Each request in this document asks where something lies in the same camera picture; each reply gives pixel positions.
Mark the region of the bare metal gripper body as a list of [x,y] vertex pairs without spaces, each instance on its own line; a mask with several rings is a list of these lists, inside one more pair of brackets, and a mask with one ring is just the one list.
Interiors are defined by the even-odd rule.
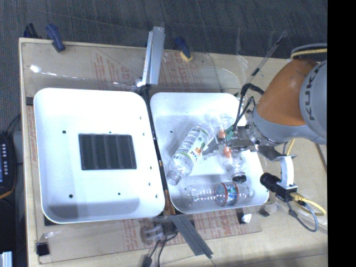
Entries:
[[255,151],[257,145],[264,144],[264,137],[251,126],[230,126],[219,130],[219,142],[232,150]]

